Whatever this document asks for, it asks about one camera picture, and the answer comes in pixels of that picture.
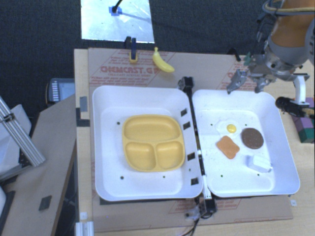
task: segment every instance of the yellow divided plate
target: yellow divided plate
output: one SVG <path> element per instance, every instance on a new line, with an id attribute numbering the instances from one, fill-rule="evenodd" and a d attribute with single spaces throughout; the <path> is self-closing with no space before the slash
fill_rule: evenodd
<path id="1" fill-rule="evenodd" d="M 128 164 L 142 172 L 171 171 L 185 160 L 182 130 L 169 116 L 129 117 L 123 125 L 123 146 Z"/>

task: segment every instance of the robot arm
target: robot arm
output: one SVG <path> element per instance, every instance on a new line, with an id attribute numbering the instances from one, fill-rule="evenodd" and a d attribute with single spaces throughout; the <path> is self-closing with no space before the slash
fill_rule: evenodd
<path id="1" fill-rule="evenodd" d="M 273 6 L 278 1 L 282 1 L 280 8 Z M 295 100 L 281 97 L 277 100 L 277 107 L 286 112 L 290 109 L 289 113 L 298 117 L 308 115 L 302 109 L 308 107 L 305 81 L 309 76 L 294 72 L 307 59 L 314 65 L 314 1 L 269 0 L 263 5 L 266 14 L 276 17 L 274 27 L 265 42 L 263 54 L 247 57 L 248 70 L 238 70 L 234 74 L 227 87 L 228 93 L 239 88 L 247 77 L 257 83 L 256 93 L 277 79 L 291 81 L 296 88 Z"/>

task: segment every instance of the dark floor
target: dark floor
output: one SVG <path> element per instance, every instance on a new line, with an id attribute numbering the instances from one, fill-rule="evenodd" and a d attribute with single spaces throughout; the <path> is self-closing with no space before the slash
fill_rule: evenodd
<path id="1" fill-rule="evenodd" d="M 161 51 L 226 54 L 234 47 L 246 54 L 266 0 L 149 1 Z M 82 40 L 80 24 L 80 0 L 0 0 L 0 96 L 10 108 L 22 104 L 29 117 L 45 109 L 50 79 L 74 76 L 74 49 L 123 48 L 122 42 Z M 56 235 L 73 234 L 73 181 L 69 189 Z"/>

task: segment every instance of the toy banana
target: toy banana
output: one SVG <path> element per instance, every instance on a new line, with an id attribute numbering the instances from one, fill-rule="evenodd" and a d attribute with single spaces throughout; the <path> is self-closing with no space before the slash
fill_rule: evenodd
<path id="1" fill-rule="evenodd" d="M 172 73 L 175 71 L 174 67 L 171 66 L 170 64 L 166 63 L 160 56 L 160 54 L 158 53 L 158 48 L 154 47 L 154 53 L 152 55 L 152 59 L 154 64 L 161 69 L 164 72 L 167 73 Z"/>

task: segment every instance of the toy fried egg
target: toy fried egg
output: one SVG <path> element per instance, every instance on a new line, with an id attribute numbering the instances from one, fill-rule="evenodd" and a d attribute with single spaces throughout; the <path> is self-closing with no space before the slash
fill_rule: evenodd
<path id="1" fill-rule="evenodd" d="M 234 138 L 242 132 L 242 128 L 239 123 L 232 118 L 219 120 L 215 124 L 215 129 L 218 131 L 221 137 L 228 136 L 230 138 Z"/>

